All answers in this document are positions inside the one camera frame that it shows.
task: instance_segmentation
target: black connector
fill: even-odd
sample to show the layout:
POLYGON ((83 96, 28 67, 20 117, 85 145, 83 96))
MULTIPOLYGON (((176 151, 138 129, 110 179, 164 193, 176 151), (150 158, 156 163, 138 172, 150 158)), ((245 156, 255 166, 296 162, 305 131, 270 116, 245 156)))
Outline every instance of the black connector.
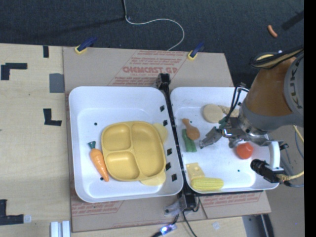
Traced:
POLYGON ((277 178, 278 174, 284 174, 284 170, 272 170, 268 168, 269 166, 265 161, 255 159, 251 162, 250 167, 257 174, 263 176, 264 179, 270 183, 279 183, 280 179, 277 178))

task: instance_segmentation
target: blue clamp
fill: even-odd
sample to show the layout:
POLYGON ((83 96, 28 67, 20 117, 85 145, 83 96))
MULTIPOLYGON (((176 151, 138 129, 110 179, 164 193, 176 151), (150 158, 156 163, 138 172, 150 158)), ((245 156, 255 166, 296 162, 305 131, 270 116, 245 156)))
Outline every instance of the blue clamp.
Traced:
POLYGON ((87 47, 93 46, 93 44, 97 41, 97 37, 90 37, 86 39, 81 45, 75 47, 75 51, 77 54, 84 53, 87 49, 87 47))
POLYGON ((188 53, 188 59, 193 61, 196 58, 198 52, 201 52, 203 50, 204 50, 204 42, 201 42, 196 46, 194 50, 188 53))

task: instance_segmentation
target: yellow plate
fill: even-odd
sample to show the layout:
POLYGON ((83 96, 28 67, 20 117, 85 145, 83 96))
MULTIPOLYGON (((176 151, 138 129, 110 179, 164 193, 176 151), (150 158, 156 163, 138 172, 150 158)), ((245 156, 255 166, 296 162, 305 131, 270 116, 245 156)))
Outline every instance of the yellow plate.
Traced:
POLYGON ((130 121, 109 125, 102 132, 101 144, 107 170, 117 180, 147 180, 164 172, 162 139, 150 123, 130 121))

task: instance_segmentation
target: toy carrot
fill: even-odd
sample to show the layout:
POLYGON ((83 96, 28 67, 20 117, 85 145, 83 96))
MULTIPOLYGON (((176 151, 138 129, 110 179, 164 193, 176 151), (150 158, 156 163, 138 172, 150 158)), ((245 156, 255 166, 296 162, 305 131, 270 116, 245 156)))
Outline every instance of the toy carrot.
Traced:
POLYGON ((98 170, 99 174, 103 177, 103 180, 108 182, 109 174, 107 171, 107 167, 105 166, 102 152, 95 148, 95 141, 89 142, 88 145, 91 148, 90 158, 95 168, 98 170))

